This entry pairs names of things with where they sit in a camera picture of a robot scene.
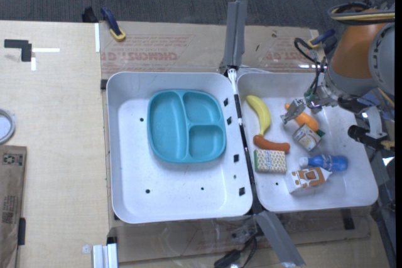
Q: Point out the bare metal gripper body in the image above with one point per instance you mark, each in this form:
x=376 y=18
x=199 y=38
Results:
x=325 y=98

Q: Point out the orange carrot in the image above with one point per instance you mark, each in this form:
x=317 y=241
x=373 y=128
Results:
x=307 y=120

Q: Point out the yellow and white packet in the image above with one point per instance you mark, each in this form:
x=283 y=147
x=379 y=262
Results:
x=270 y=161

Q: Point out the white and orange carton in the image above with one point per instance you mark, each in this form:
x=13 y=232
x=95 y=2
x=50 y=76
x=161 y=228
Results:
x=306 y=181

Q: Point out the brown paper envelope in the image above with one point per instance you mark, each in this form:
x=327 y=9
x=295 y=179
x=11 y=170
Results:
x=11 y=197

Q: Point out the white plastic tray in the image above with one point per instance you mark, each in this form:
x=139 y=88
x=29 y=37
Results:
x=342 y=188
x=176 y=191

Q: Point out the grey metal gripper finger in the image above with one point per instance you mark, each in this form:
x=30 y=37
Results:
x=287 y=118
x=296 y=105

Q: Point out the blue plastic bottle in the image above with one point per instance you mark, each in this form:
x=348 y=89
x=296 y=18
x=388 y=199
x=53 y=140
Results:
x=329 y=162

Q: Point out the orange sausage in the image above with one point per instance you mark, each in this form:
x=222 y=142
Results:
x=270 y=143

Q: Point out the yellow banana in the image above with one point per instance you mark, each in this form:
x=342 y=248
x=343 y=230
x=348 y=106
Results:
x=263 y=111

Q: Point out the black cylinder on white bracket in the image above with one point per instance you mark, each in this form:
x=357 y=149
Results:
x=366 y=135

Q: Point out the blue divided plate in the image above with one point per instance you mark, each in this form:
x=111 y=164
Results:
x=169 y=125

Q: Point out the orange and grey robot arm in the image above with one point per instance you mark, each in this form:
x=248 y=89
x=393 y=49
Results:
x=355 y=50

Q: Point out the brown cardboard board red print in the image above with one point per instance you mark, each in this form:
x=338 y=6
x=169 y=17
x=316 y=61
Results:
x=163 y=50

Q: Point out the small white and orange can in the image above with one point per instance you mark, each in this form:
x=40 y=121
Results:
x=306 y=138

